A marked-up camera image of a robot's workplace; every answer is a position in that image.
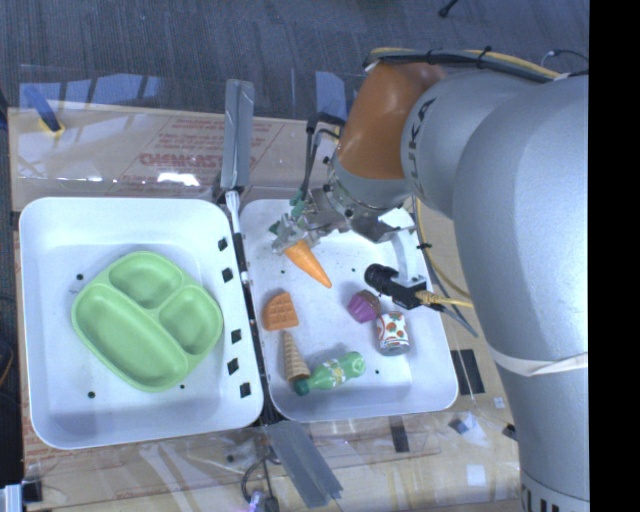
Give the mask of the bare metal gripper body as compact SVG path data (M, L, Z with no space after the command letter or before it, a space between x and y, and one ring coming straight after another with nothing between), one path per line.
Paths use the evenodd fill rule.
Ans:
M304 200L293 207L293 218L303 233L308 230L322 232L322 238L337 231L353 232L373 243L389 241L401 230L382 220L385 210L369 208L352 202L347 196L331 188L310 190Z

